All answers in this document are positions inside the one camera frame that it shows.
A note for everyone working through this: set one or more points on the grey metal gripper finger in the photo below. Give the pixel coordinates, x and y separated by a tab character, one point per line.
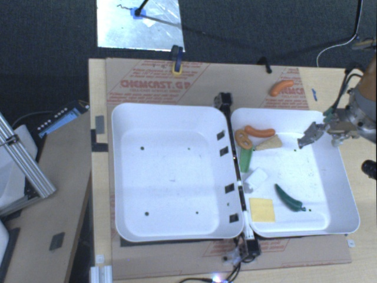
314	127
305	141

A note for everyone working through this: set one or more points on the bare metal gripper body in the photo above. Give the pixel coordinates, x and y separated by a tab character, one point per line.
344	126

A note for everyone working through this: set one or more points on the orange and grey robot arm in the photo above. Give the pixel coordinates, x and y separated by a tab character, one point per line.
370	82

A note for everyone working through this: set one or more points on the white plastic tray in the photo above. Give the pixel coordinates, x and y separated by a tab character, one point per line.
168	172
297	172

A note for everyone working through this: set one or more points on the beige toy pizza slice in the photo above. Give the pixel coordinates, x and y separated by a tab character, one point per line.
270	143

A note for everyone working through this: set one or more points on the orange toy sausage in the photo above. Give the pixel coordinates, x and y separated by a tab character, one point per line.
281	88
259	132

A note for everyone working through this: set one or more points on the green toy chili pepper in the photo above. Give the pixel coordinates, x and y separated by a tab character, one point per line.
287	198

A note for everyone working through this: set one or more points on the white plastic bottle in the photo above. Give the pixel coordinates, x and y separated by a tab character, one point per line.
255	178

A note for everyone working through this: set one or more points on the brown toy pretzel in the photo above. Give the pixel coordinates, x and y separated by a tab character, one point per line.
243	139

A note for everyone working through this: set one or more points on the green toy celery stick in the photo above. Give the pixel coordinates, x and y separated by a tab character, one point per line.
245	159

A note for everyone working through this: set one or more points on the thin black and white rod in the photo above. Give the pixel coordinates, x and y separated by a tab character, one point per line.
235	164

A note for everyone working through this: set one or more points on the yellow toy cheese slice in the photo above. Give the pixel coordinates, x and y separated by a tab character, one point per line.
262	210

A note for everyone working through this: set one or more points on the brown cardboard board red print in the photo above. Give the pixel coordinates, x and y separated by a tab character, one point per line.
165	75

